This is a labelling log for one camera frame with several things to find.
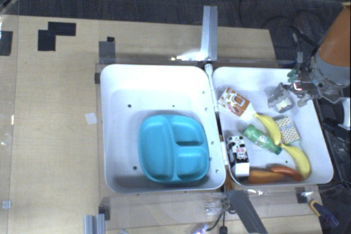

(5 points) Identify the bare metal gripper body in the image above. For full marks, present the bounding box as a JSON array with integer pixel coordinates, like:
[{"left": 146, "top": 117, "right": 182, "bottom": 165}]
[{"left": 288, "top": 77, "right": 344, "bottom": 104}]

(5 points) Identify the yellow patterned packet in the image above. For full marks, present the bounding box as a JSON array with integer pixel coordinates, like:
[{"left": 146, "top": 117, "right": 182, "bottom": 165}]
[{"left": 274, "top": 116, "right": 301, "bottom": 145}]

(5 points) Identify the white plastic tray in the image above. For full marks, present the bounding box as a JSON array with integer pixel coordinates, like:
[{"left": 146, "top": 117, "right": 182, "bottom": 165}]
[
  {"left": 99, "top": 63, "right": 227, "bottom": 195},
  {"left": 212, "top": 66, "right": 335, "bottom": 187}
]

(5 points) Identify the yellow banana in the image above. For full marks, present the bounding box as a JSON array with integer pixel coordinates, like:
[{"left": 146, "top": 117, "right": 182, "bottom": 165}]
[
  {"left": 280, "top": 142, "right": 312, "bottom": 180},
  {"left": 253, "top": 112, "right": 284, "bottom": 146}
]

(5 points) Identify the orange and white carton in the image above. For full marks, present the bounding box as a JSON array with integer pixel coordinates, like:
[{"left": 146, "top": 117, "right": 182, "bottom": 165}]
[{"left": 217, "top": 86, "right": 257, "bottom": 118}]

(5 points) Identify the green bottle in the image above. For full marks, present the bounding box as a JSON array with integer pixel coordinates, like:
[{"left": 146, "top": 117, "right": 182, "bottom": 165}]
[{"left": 242, "top": 123, "right": 284, "bottom": 156}]

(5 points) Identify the red sausage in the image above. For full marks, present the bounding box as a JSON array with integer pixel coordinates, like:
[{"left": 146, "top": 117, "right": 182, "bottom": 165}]
[{"left": 268, "top": 164, "right": 304, "bottom": 182}]

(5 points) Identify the black and white cow carton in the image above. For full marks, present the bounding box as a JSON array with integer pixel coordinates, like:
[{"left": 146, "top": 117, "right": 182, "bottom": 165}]
[{"left": 225, "top": 135, "right": 251, "bottom": 178}]

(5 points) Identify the orange carrot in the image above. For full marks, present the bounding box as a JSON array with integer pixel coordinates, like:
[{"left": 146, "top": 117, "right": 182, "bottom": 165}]
[{"left": 244, "top": 169, "right": 286, "bottom": 185}]

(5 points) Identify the blue divided plate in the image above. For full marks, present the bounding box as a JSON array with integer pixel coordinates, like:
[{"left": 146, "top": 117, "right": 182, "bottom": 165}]
[{"left": 138, "top": 114, "right": 211, "bottom": 184}]

